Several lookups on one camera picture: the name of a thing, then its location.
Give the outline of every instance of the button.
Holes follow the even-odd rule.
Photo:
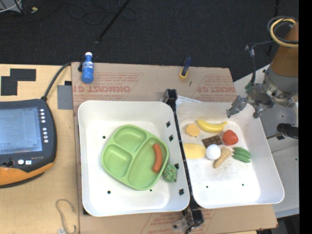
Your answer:
[[[24,163],[25,163],[25,161],[23,159],[18,160],[18,165],[23,165]]]

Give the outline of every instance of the sausage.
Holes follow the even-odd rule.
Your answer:
[[[154,150],[154,154],[155,154],[155,162],[154,162],[154,165],[152,167],[152,170],[153,170],[153,172],[158,173],[160,168],[161,168],[161,164],[162,164],[162,153],[161,153],[160,145],[158,143],[155,143],[153,145],[153,150]]]

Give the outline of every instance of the green pea pod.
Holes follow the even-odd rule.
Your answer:
[[[245,158],[245,157],[242,156],[242,155],[237,155],[237,154],[235,154],[235,155],[232,155],[232,157],[233,157],[234,159],[243,161],[243,162],[245,162],[245,163],[250,163],[250,162],[251,162],[250,159]]]
[[[250,159],[250,158],[251,158],[250,155],[248,155],[247,153],[242,152],[242,151],[234,151],[233,154],[234,154],[234,155],[241,155],[241,156],[243,156],[243,157],[245,157],[245,158],[247,158],[247,159]]]
[[[239,151],[239,152],[243,152],[249,156],[251,156],[250,152],[248,150],[246,150],[245,148],[242,147],[233,147],[234,151]]]

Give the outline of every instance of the blue bottle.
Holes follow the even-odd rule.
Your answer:
[[[87,52],[85,54],[86,60],[82,64],[82,81],[84,83],[91,83],[93,81],[93,61],[92,61],[92,53]]]

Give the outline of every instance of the screen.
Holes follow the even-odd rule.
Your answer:
[[[0,155],[42,151],[37,107],[0,109]]]

